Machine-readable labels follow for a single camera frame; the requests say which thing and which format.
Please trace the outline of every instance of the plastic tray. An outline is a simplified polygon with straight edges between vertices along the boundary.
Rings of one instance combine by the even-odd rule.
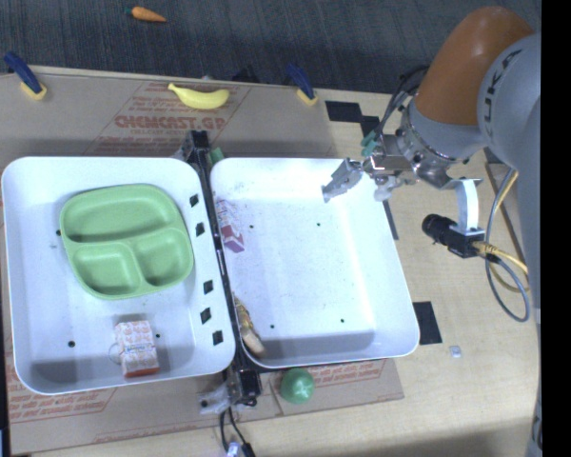
[[[99,298],[149,294],[180,283],[192,271],[182,215],[152,185],[77,194],[62,208],[60,226],[74,274]]]
[[[138,184],[161,189],[175,203],[189,232],[192,270],[151,294],[109,301],[91,296],[70,266],[60,213],[85,191]],[[5,169],[2,192],[14,366],[24,385],[57,394],[212,374],[230,364],[234,334],[205,198],[191,166],[176,159],[28,157]],[[135,320],[149,321],[160,370],[125,378],[114,327]]]
[[[419,326],[384,207],[364,177],[324,202],[340,160],[225,159],[213,168],[244,250],[226,248],[233,295],[266,348],[261,367],[399,357]]]

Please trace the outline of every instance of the cardboard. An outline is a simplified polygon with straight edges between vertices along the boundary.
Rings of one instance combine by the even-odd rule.
[[[322,101],[305,105],[294,88],[32,69],[48,88],[42,101],[32,101],[22,93],[16,75],[0,75],[0,175],[9,162],[27,155],[170,156],[181,147],[188,131],[198,128],[206,129],[212,146],[220,147],[225,155],[331,157],[338,153],[332,145],[334,127]],[[227,87],[231,94],[220,109],[191,110],[167,91],[169,82],[196,89]],[[357,129],[351,124],[346,127],[337,127],[337,133],[360,133],[359,125]],[[220,385],[220,374],[59,396],[27,389],[13,364],[1,197],[0,266],[13,454],[218,425],[218,415],[199,412],[198,396]],[[393,360],[309,370],[316,392],[307,404],[286,402],[279,395],[282,373],[265,373],[258,405],[241,409],[240,419],[275,418],[404,397]]]

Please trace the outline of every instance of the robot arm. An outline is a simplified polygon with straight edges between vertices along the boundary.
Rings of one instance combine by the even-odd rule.
[[[417,92],[401,109],[395,136],[383,134],[386,113],[363,141],[365,159],[343,162],[323,187],[325,200],[346,192],[364,173],[377,184],[377,200],[419,180],[437,189],[455,189],[458,198],[464,198],[469,184],[450,178],[448,169],[482,148],[491,149],[519,174],[523,252],[539,328],[541,35],[510,10],[486,7],[470,13],[444,42]],[[448,228],[456,229],[451,223]],[[542,455],[541,422],[540,381],[528,456]]]

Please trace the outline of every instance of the blue and yellow clamp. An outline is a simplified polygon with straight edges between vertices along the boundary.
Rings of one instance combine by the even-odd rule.
[[[315,105],[317,103],[317,95],[313,91],[311,86],[311,80],[305,73],[305,70],[299,68],[298,66],[289,63],[285,68],[287,76],[298,86],[296,94],[303,100],[307,105]]]
[[[23,59],[10,50],[5,54],[4,61],[21,78],[21,89],[27,95],[34,100],[42,100],[45,97],[47,87],[38,81],[36,75]]]

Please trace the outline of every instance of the table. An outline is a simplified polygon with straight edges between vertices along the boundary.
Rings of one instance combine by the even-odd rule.
[[[261,91],[259,96],[291,93],[287,87],[253,85],[250,88]],[[327,89],[319,89],[317,93],[320,97],[317,110],[323,110],[322,102],[334,100],[359,104],[365,116],[382,116],[389,98],[386,94]],[[279,126],[282,130],[287,130],[292,120],[287,107],[266,109],[263,104],[263,111],[269,112],[275,124],[282,124]],[[65,111],[65,115],[70,113],[74,112]],[[245,115],[240,113],[240,120],[244,120]],[[332,147],[322,149],[325,156],[360,158],[359,124],[330,122],[324,111],[310,120],[324,131],[324,139],[325,134],[329,134]],[[33,128],[33,120],[29,123],[26,135],[18,134],[22,138],[19,142],[15,140],[17,134],[8,137],[5,128],[0,126],[0,170],[8,161],[33,150],[37,130]],[[386,129],[394,130],[397,124],[398,117],[394,116]],[[66,136],[77,133],[79,128],[73,129],[76,130],[66,130]],[[291,148],[295,146],[295,142],[286,142]],[[72,153],[73,149],[68,149],[72,144],[72,141],[64,140],[60,144],[51,139],[45,151]],[[324,145],[320,139],[314,147],[301,149],[301,155],[313,154],[317,147]],[[268,153],[270,149],[260,147],[259,152]],[[296,149],[289,149],[288,153],[295,155]],[[485,178],[483,154],[477,153],[466,166],[453,168],[451,175]],[[490,182],[480,184],[478,193],[480,224],[485,225],[494,196]],[[403,399],[250,421],[241,423],[240,430],[259,456],[523,456],[539,375],[535,324],[518,324],[505,315],[486,282],[482,260],[460,259],[444,247],[432,245],[422,233],[422,220],[429,213],[457,218],[457,202],[452,191],[440,192],[425,184],[404,187],[394,191],[389,205],[413,302],[431,302],[443,341],[420,346],[411,355],[396,361]],[[515,252],[500,215],[491,241],[506,251]],[[505,299],[512,309],[522,310],[522,302],[516,295],[505,295]],[[107,454],[207,457],[221,456],[224,452],[218,429],[205,427],[33,453],[43,457]]]

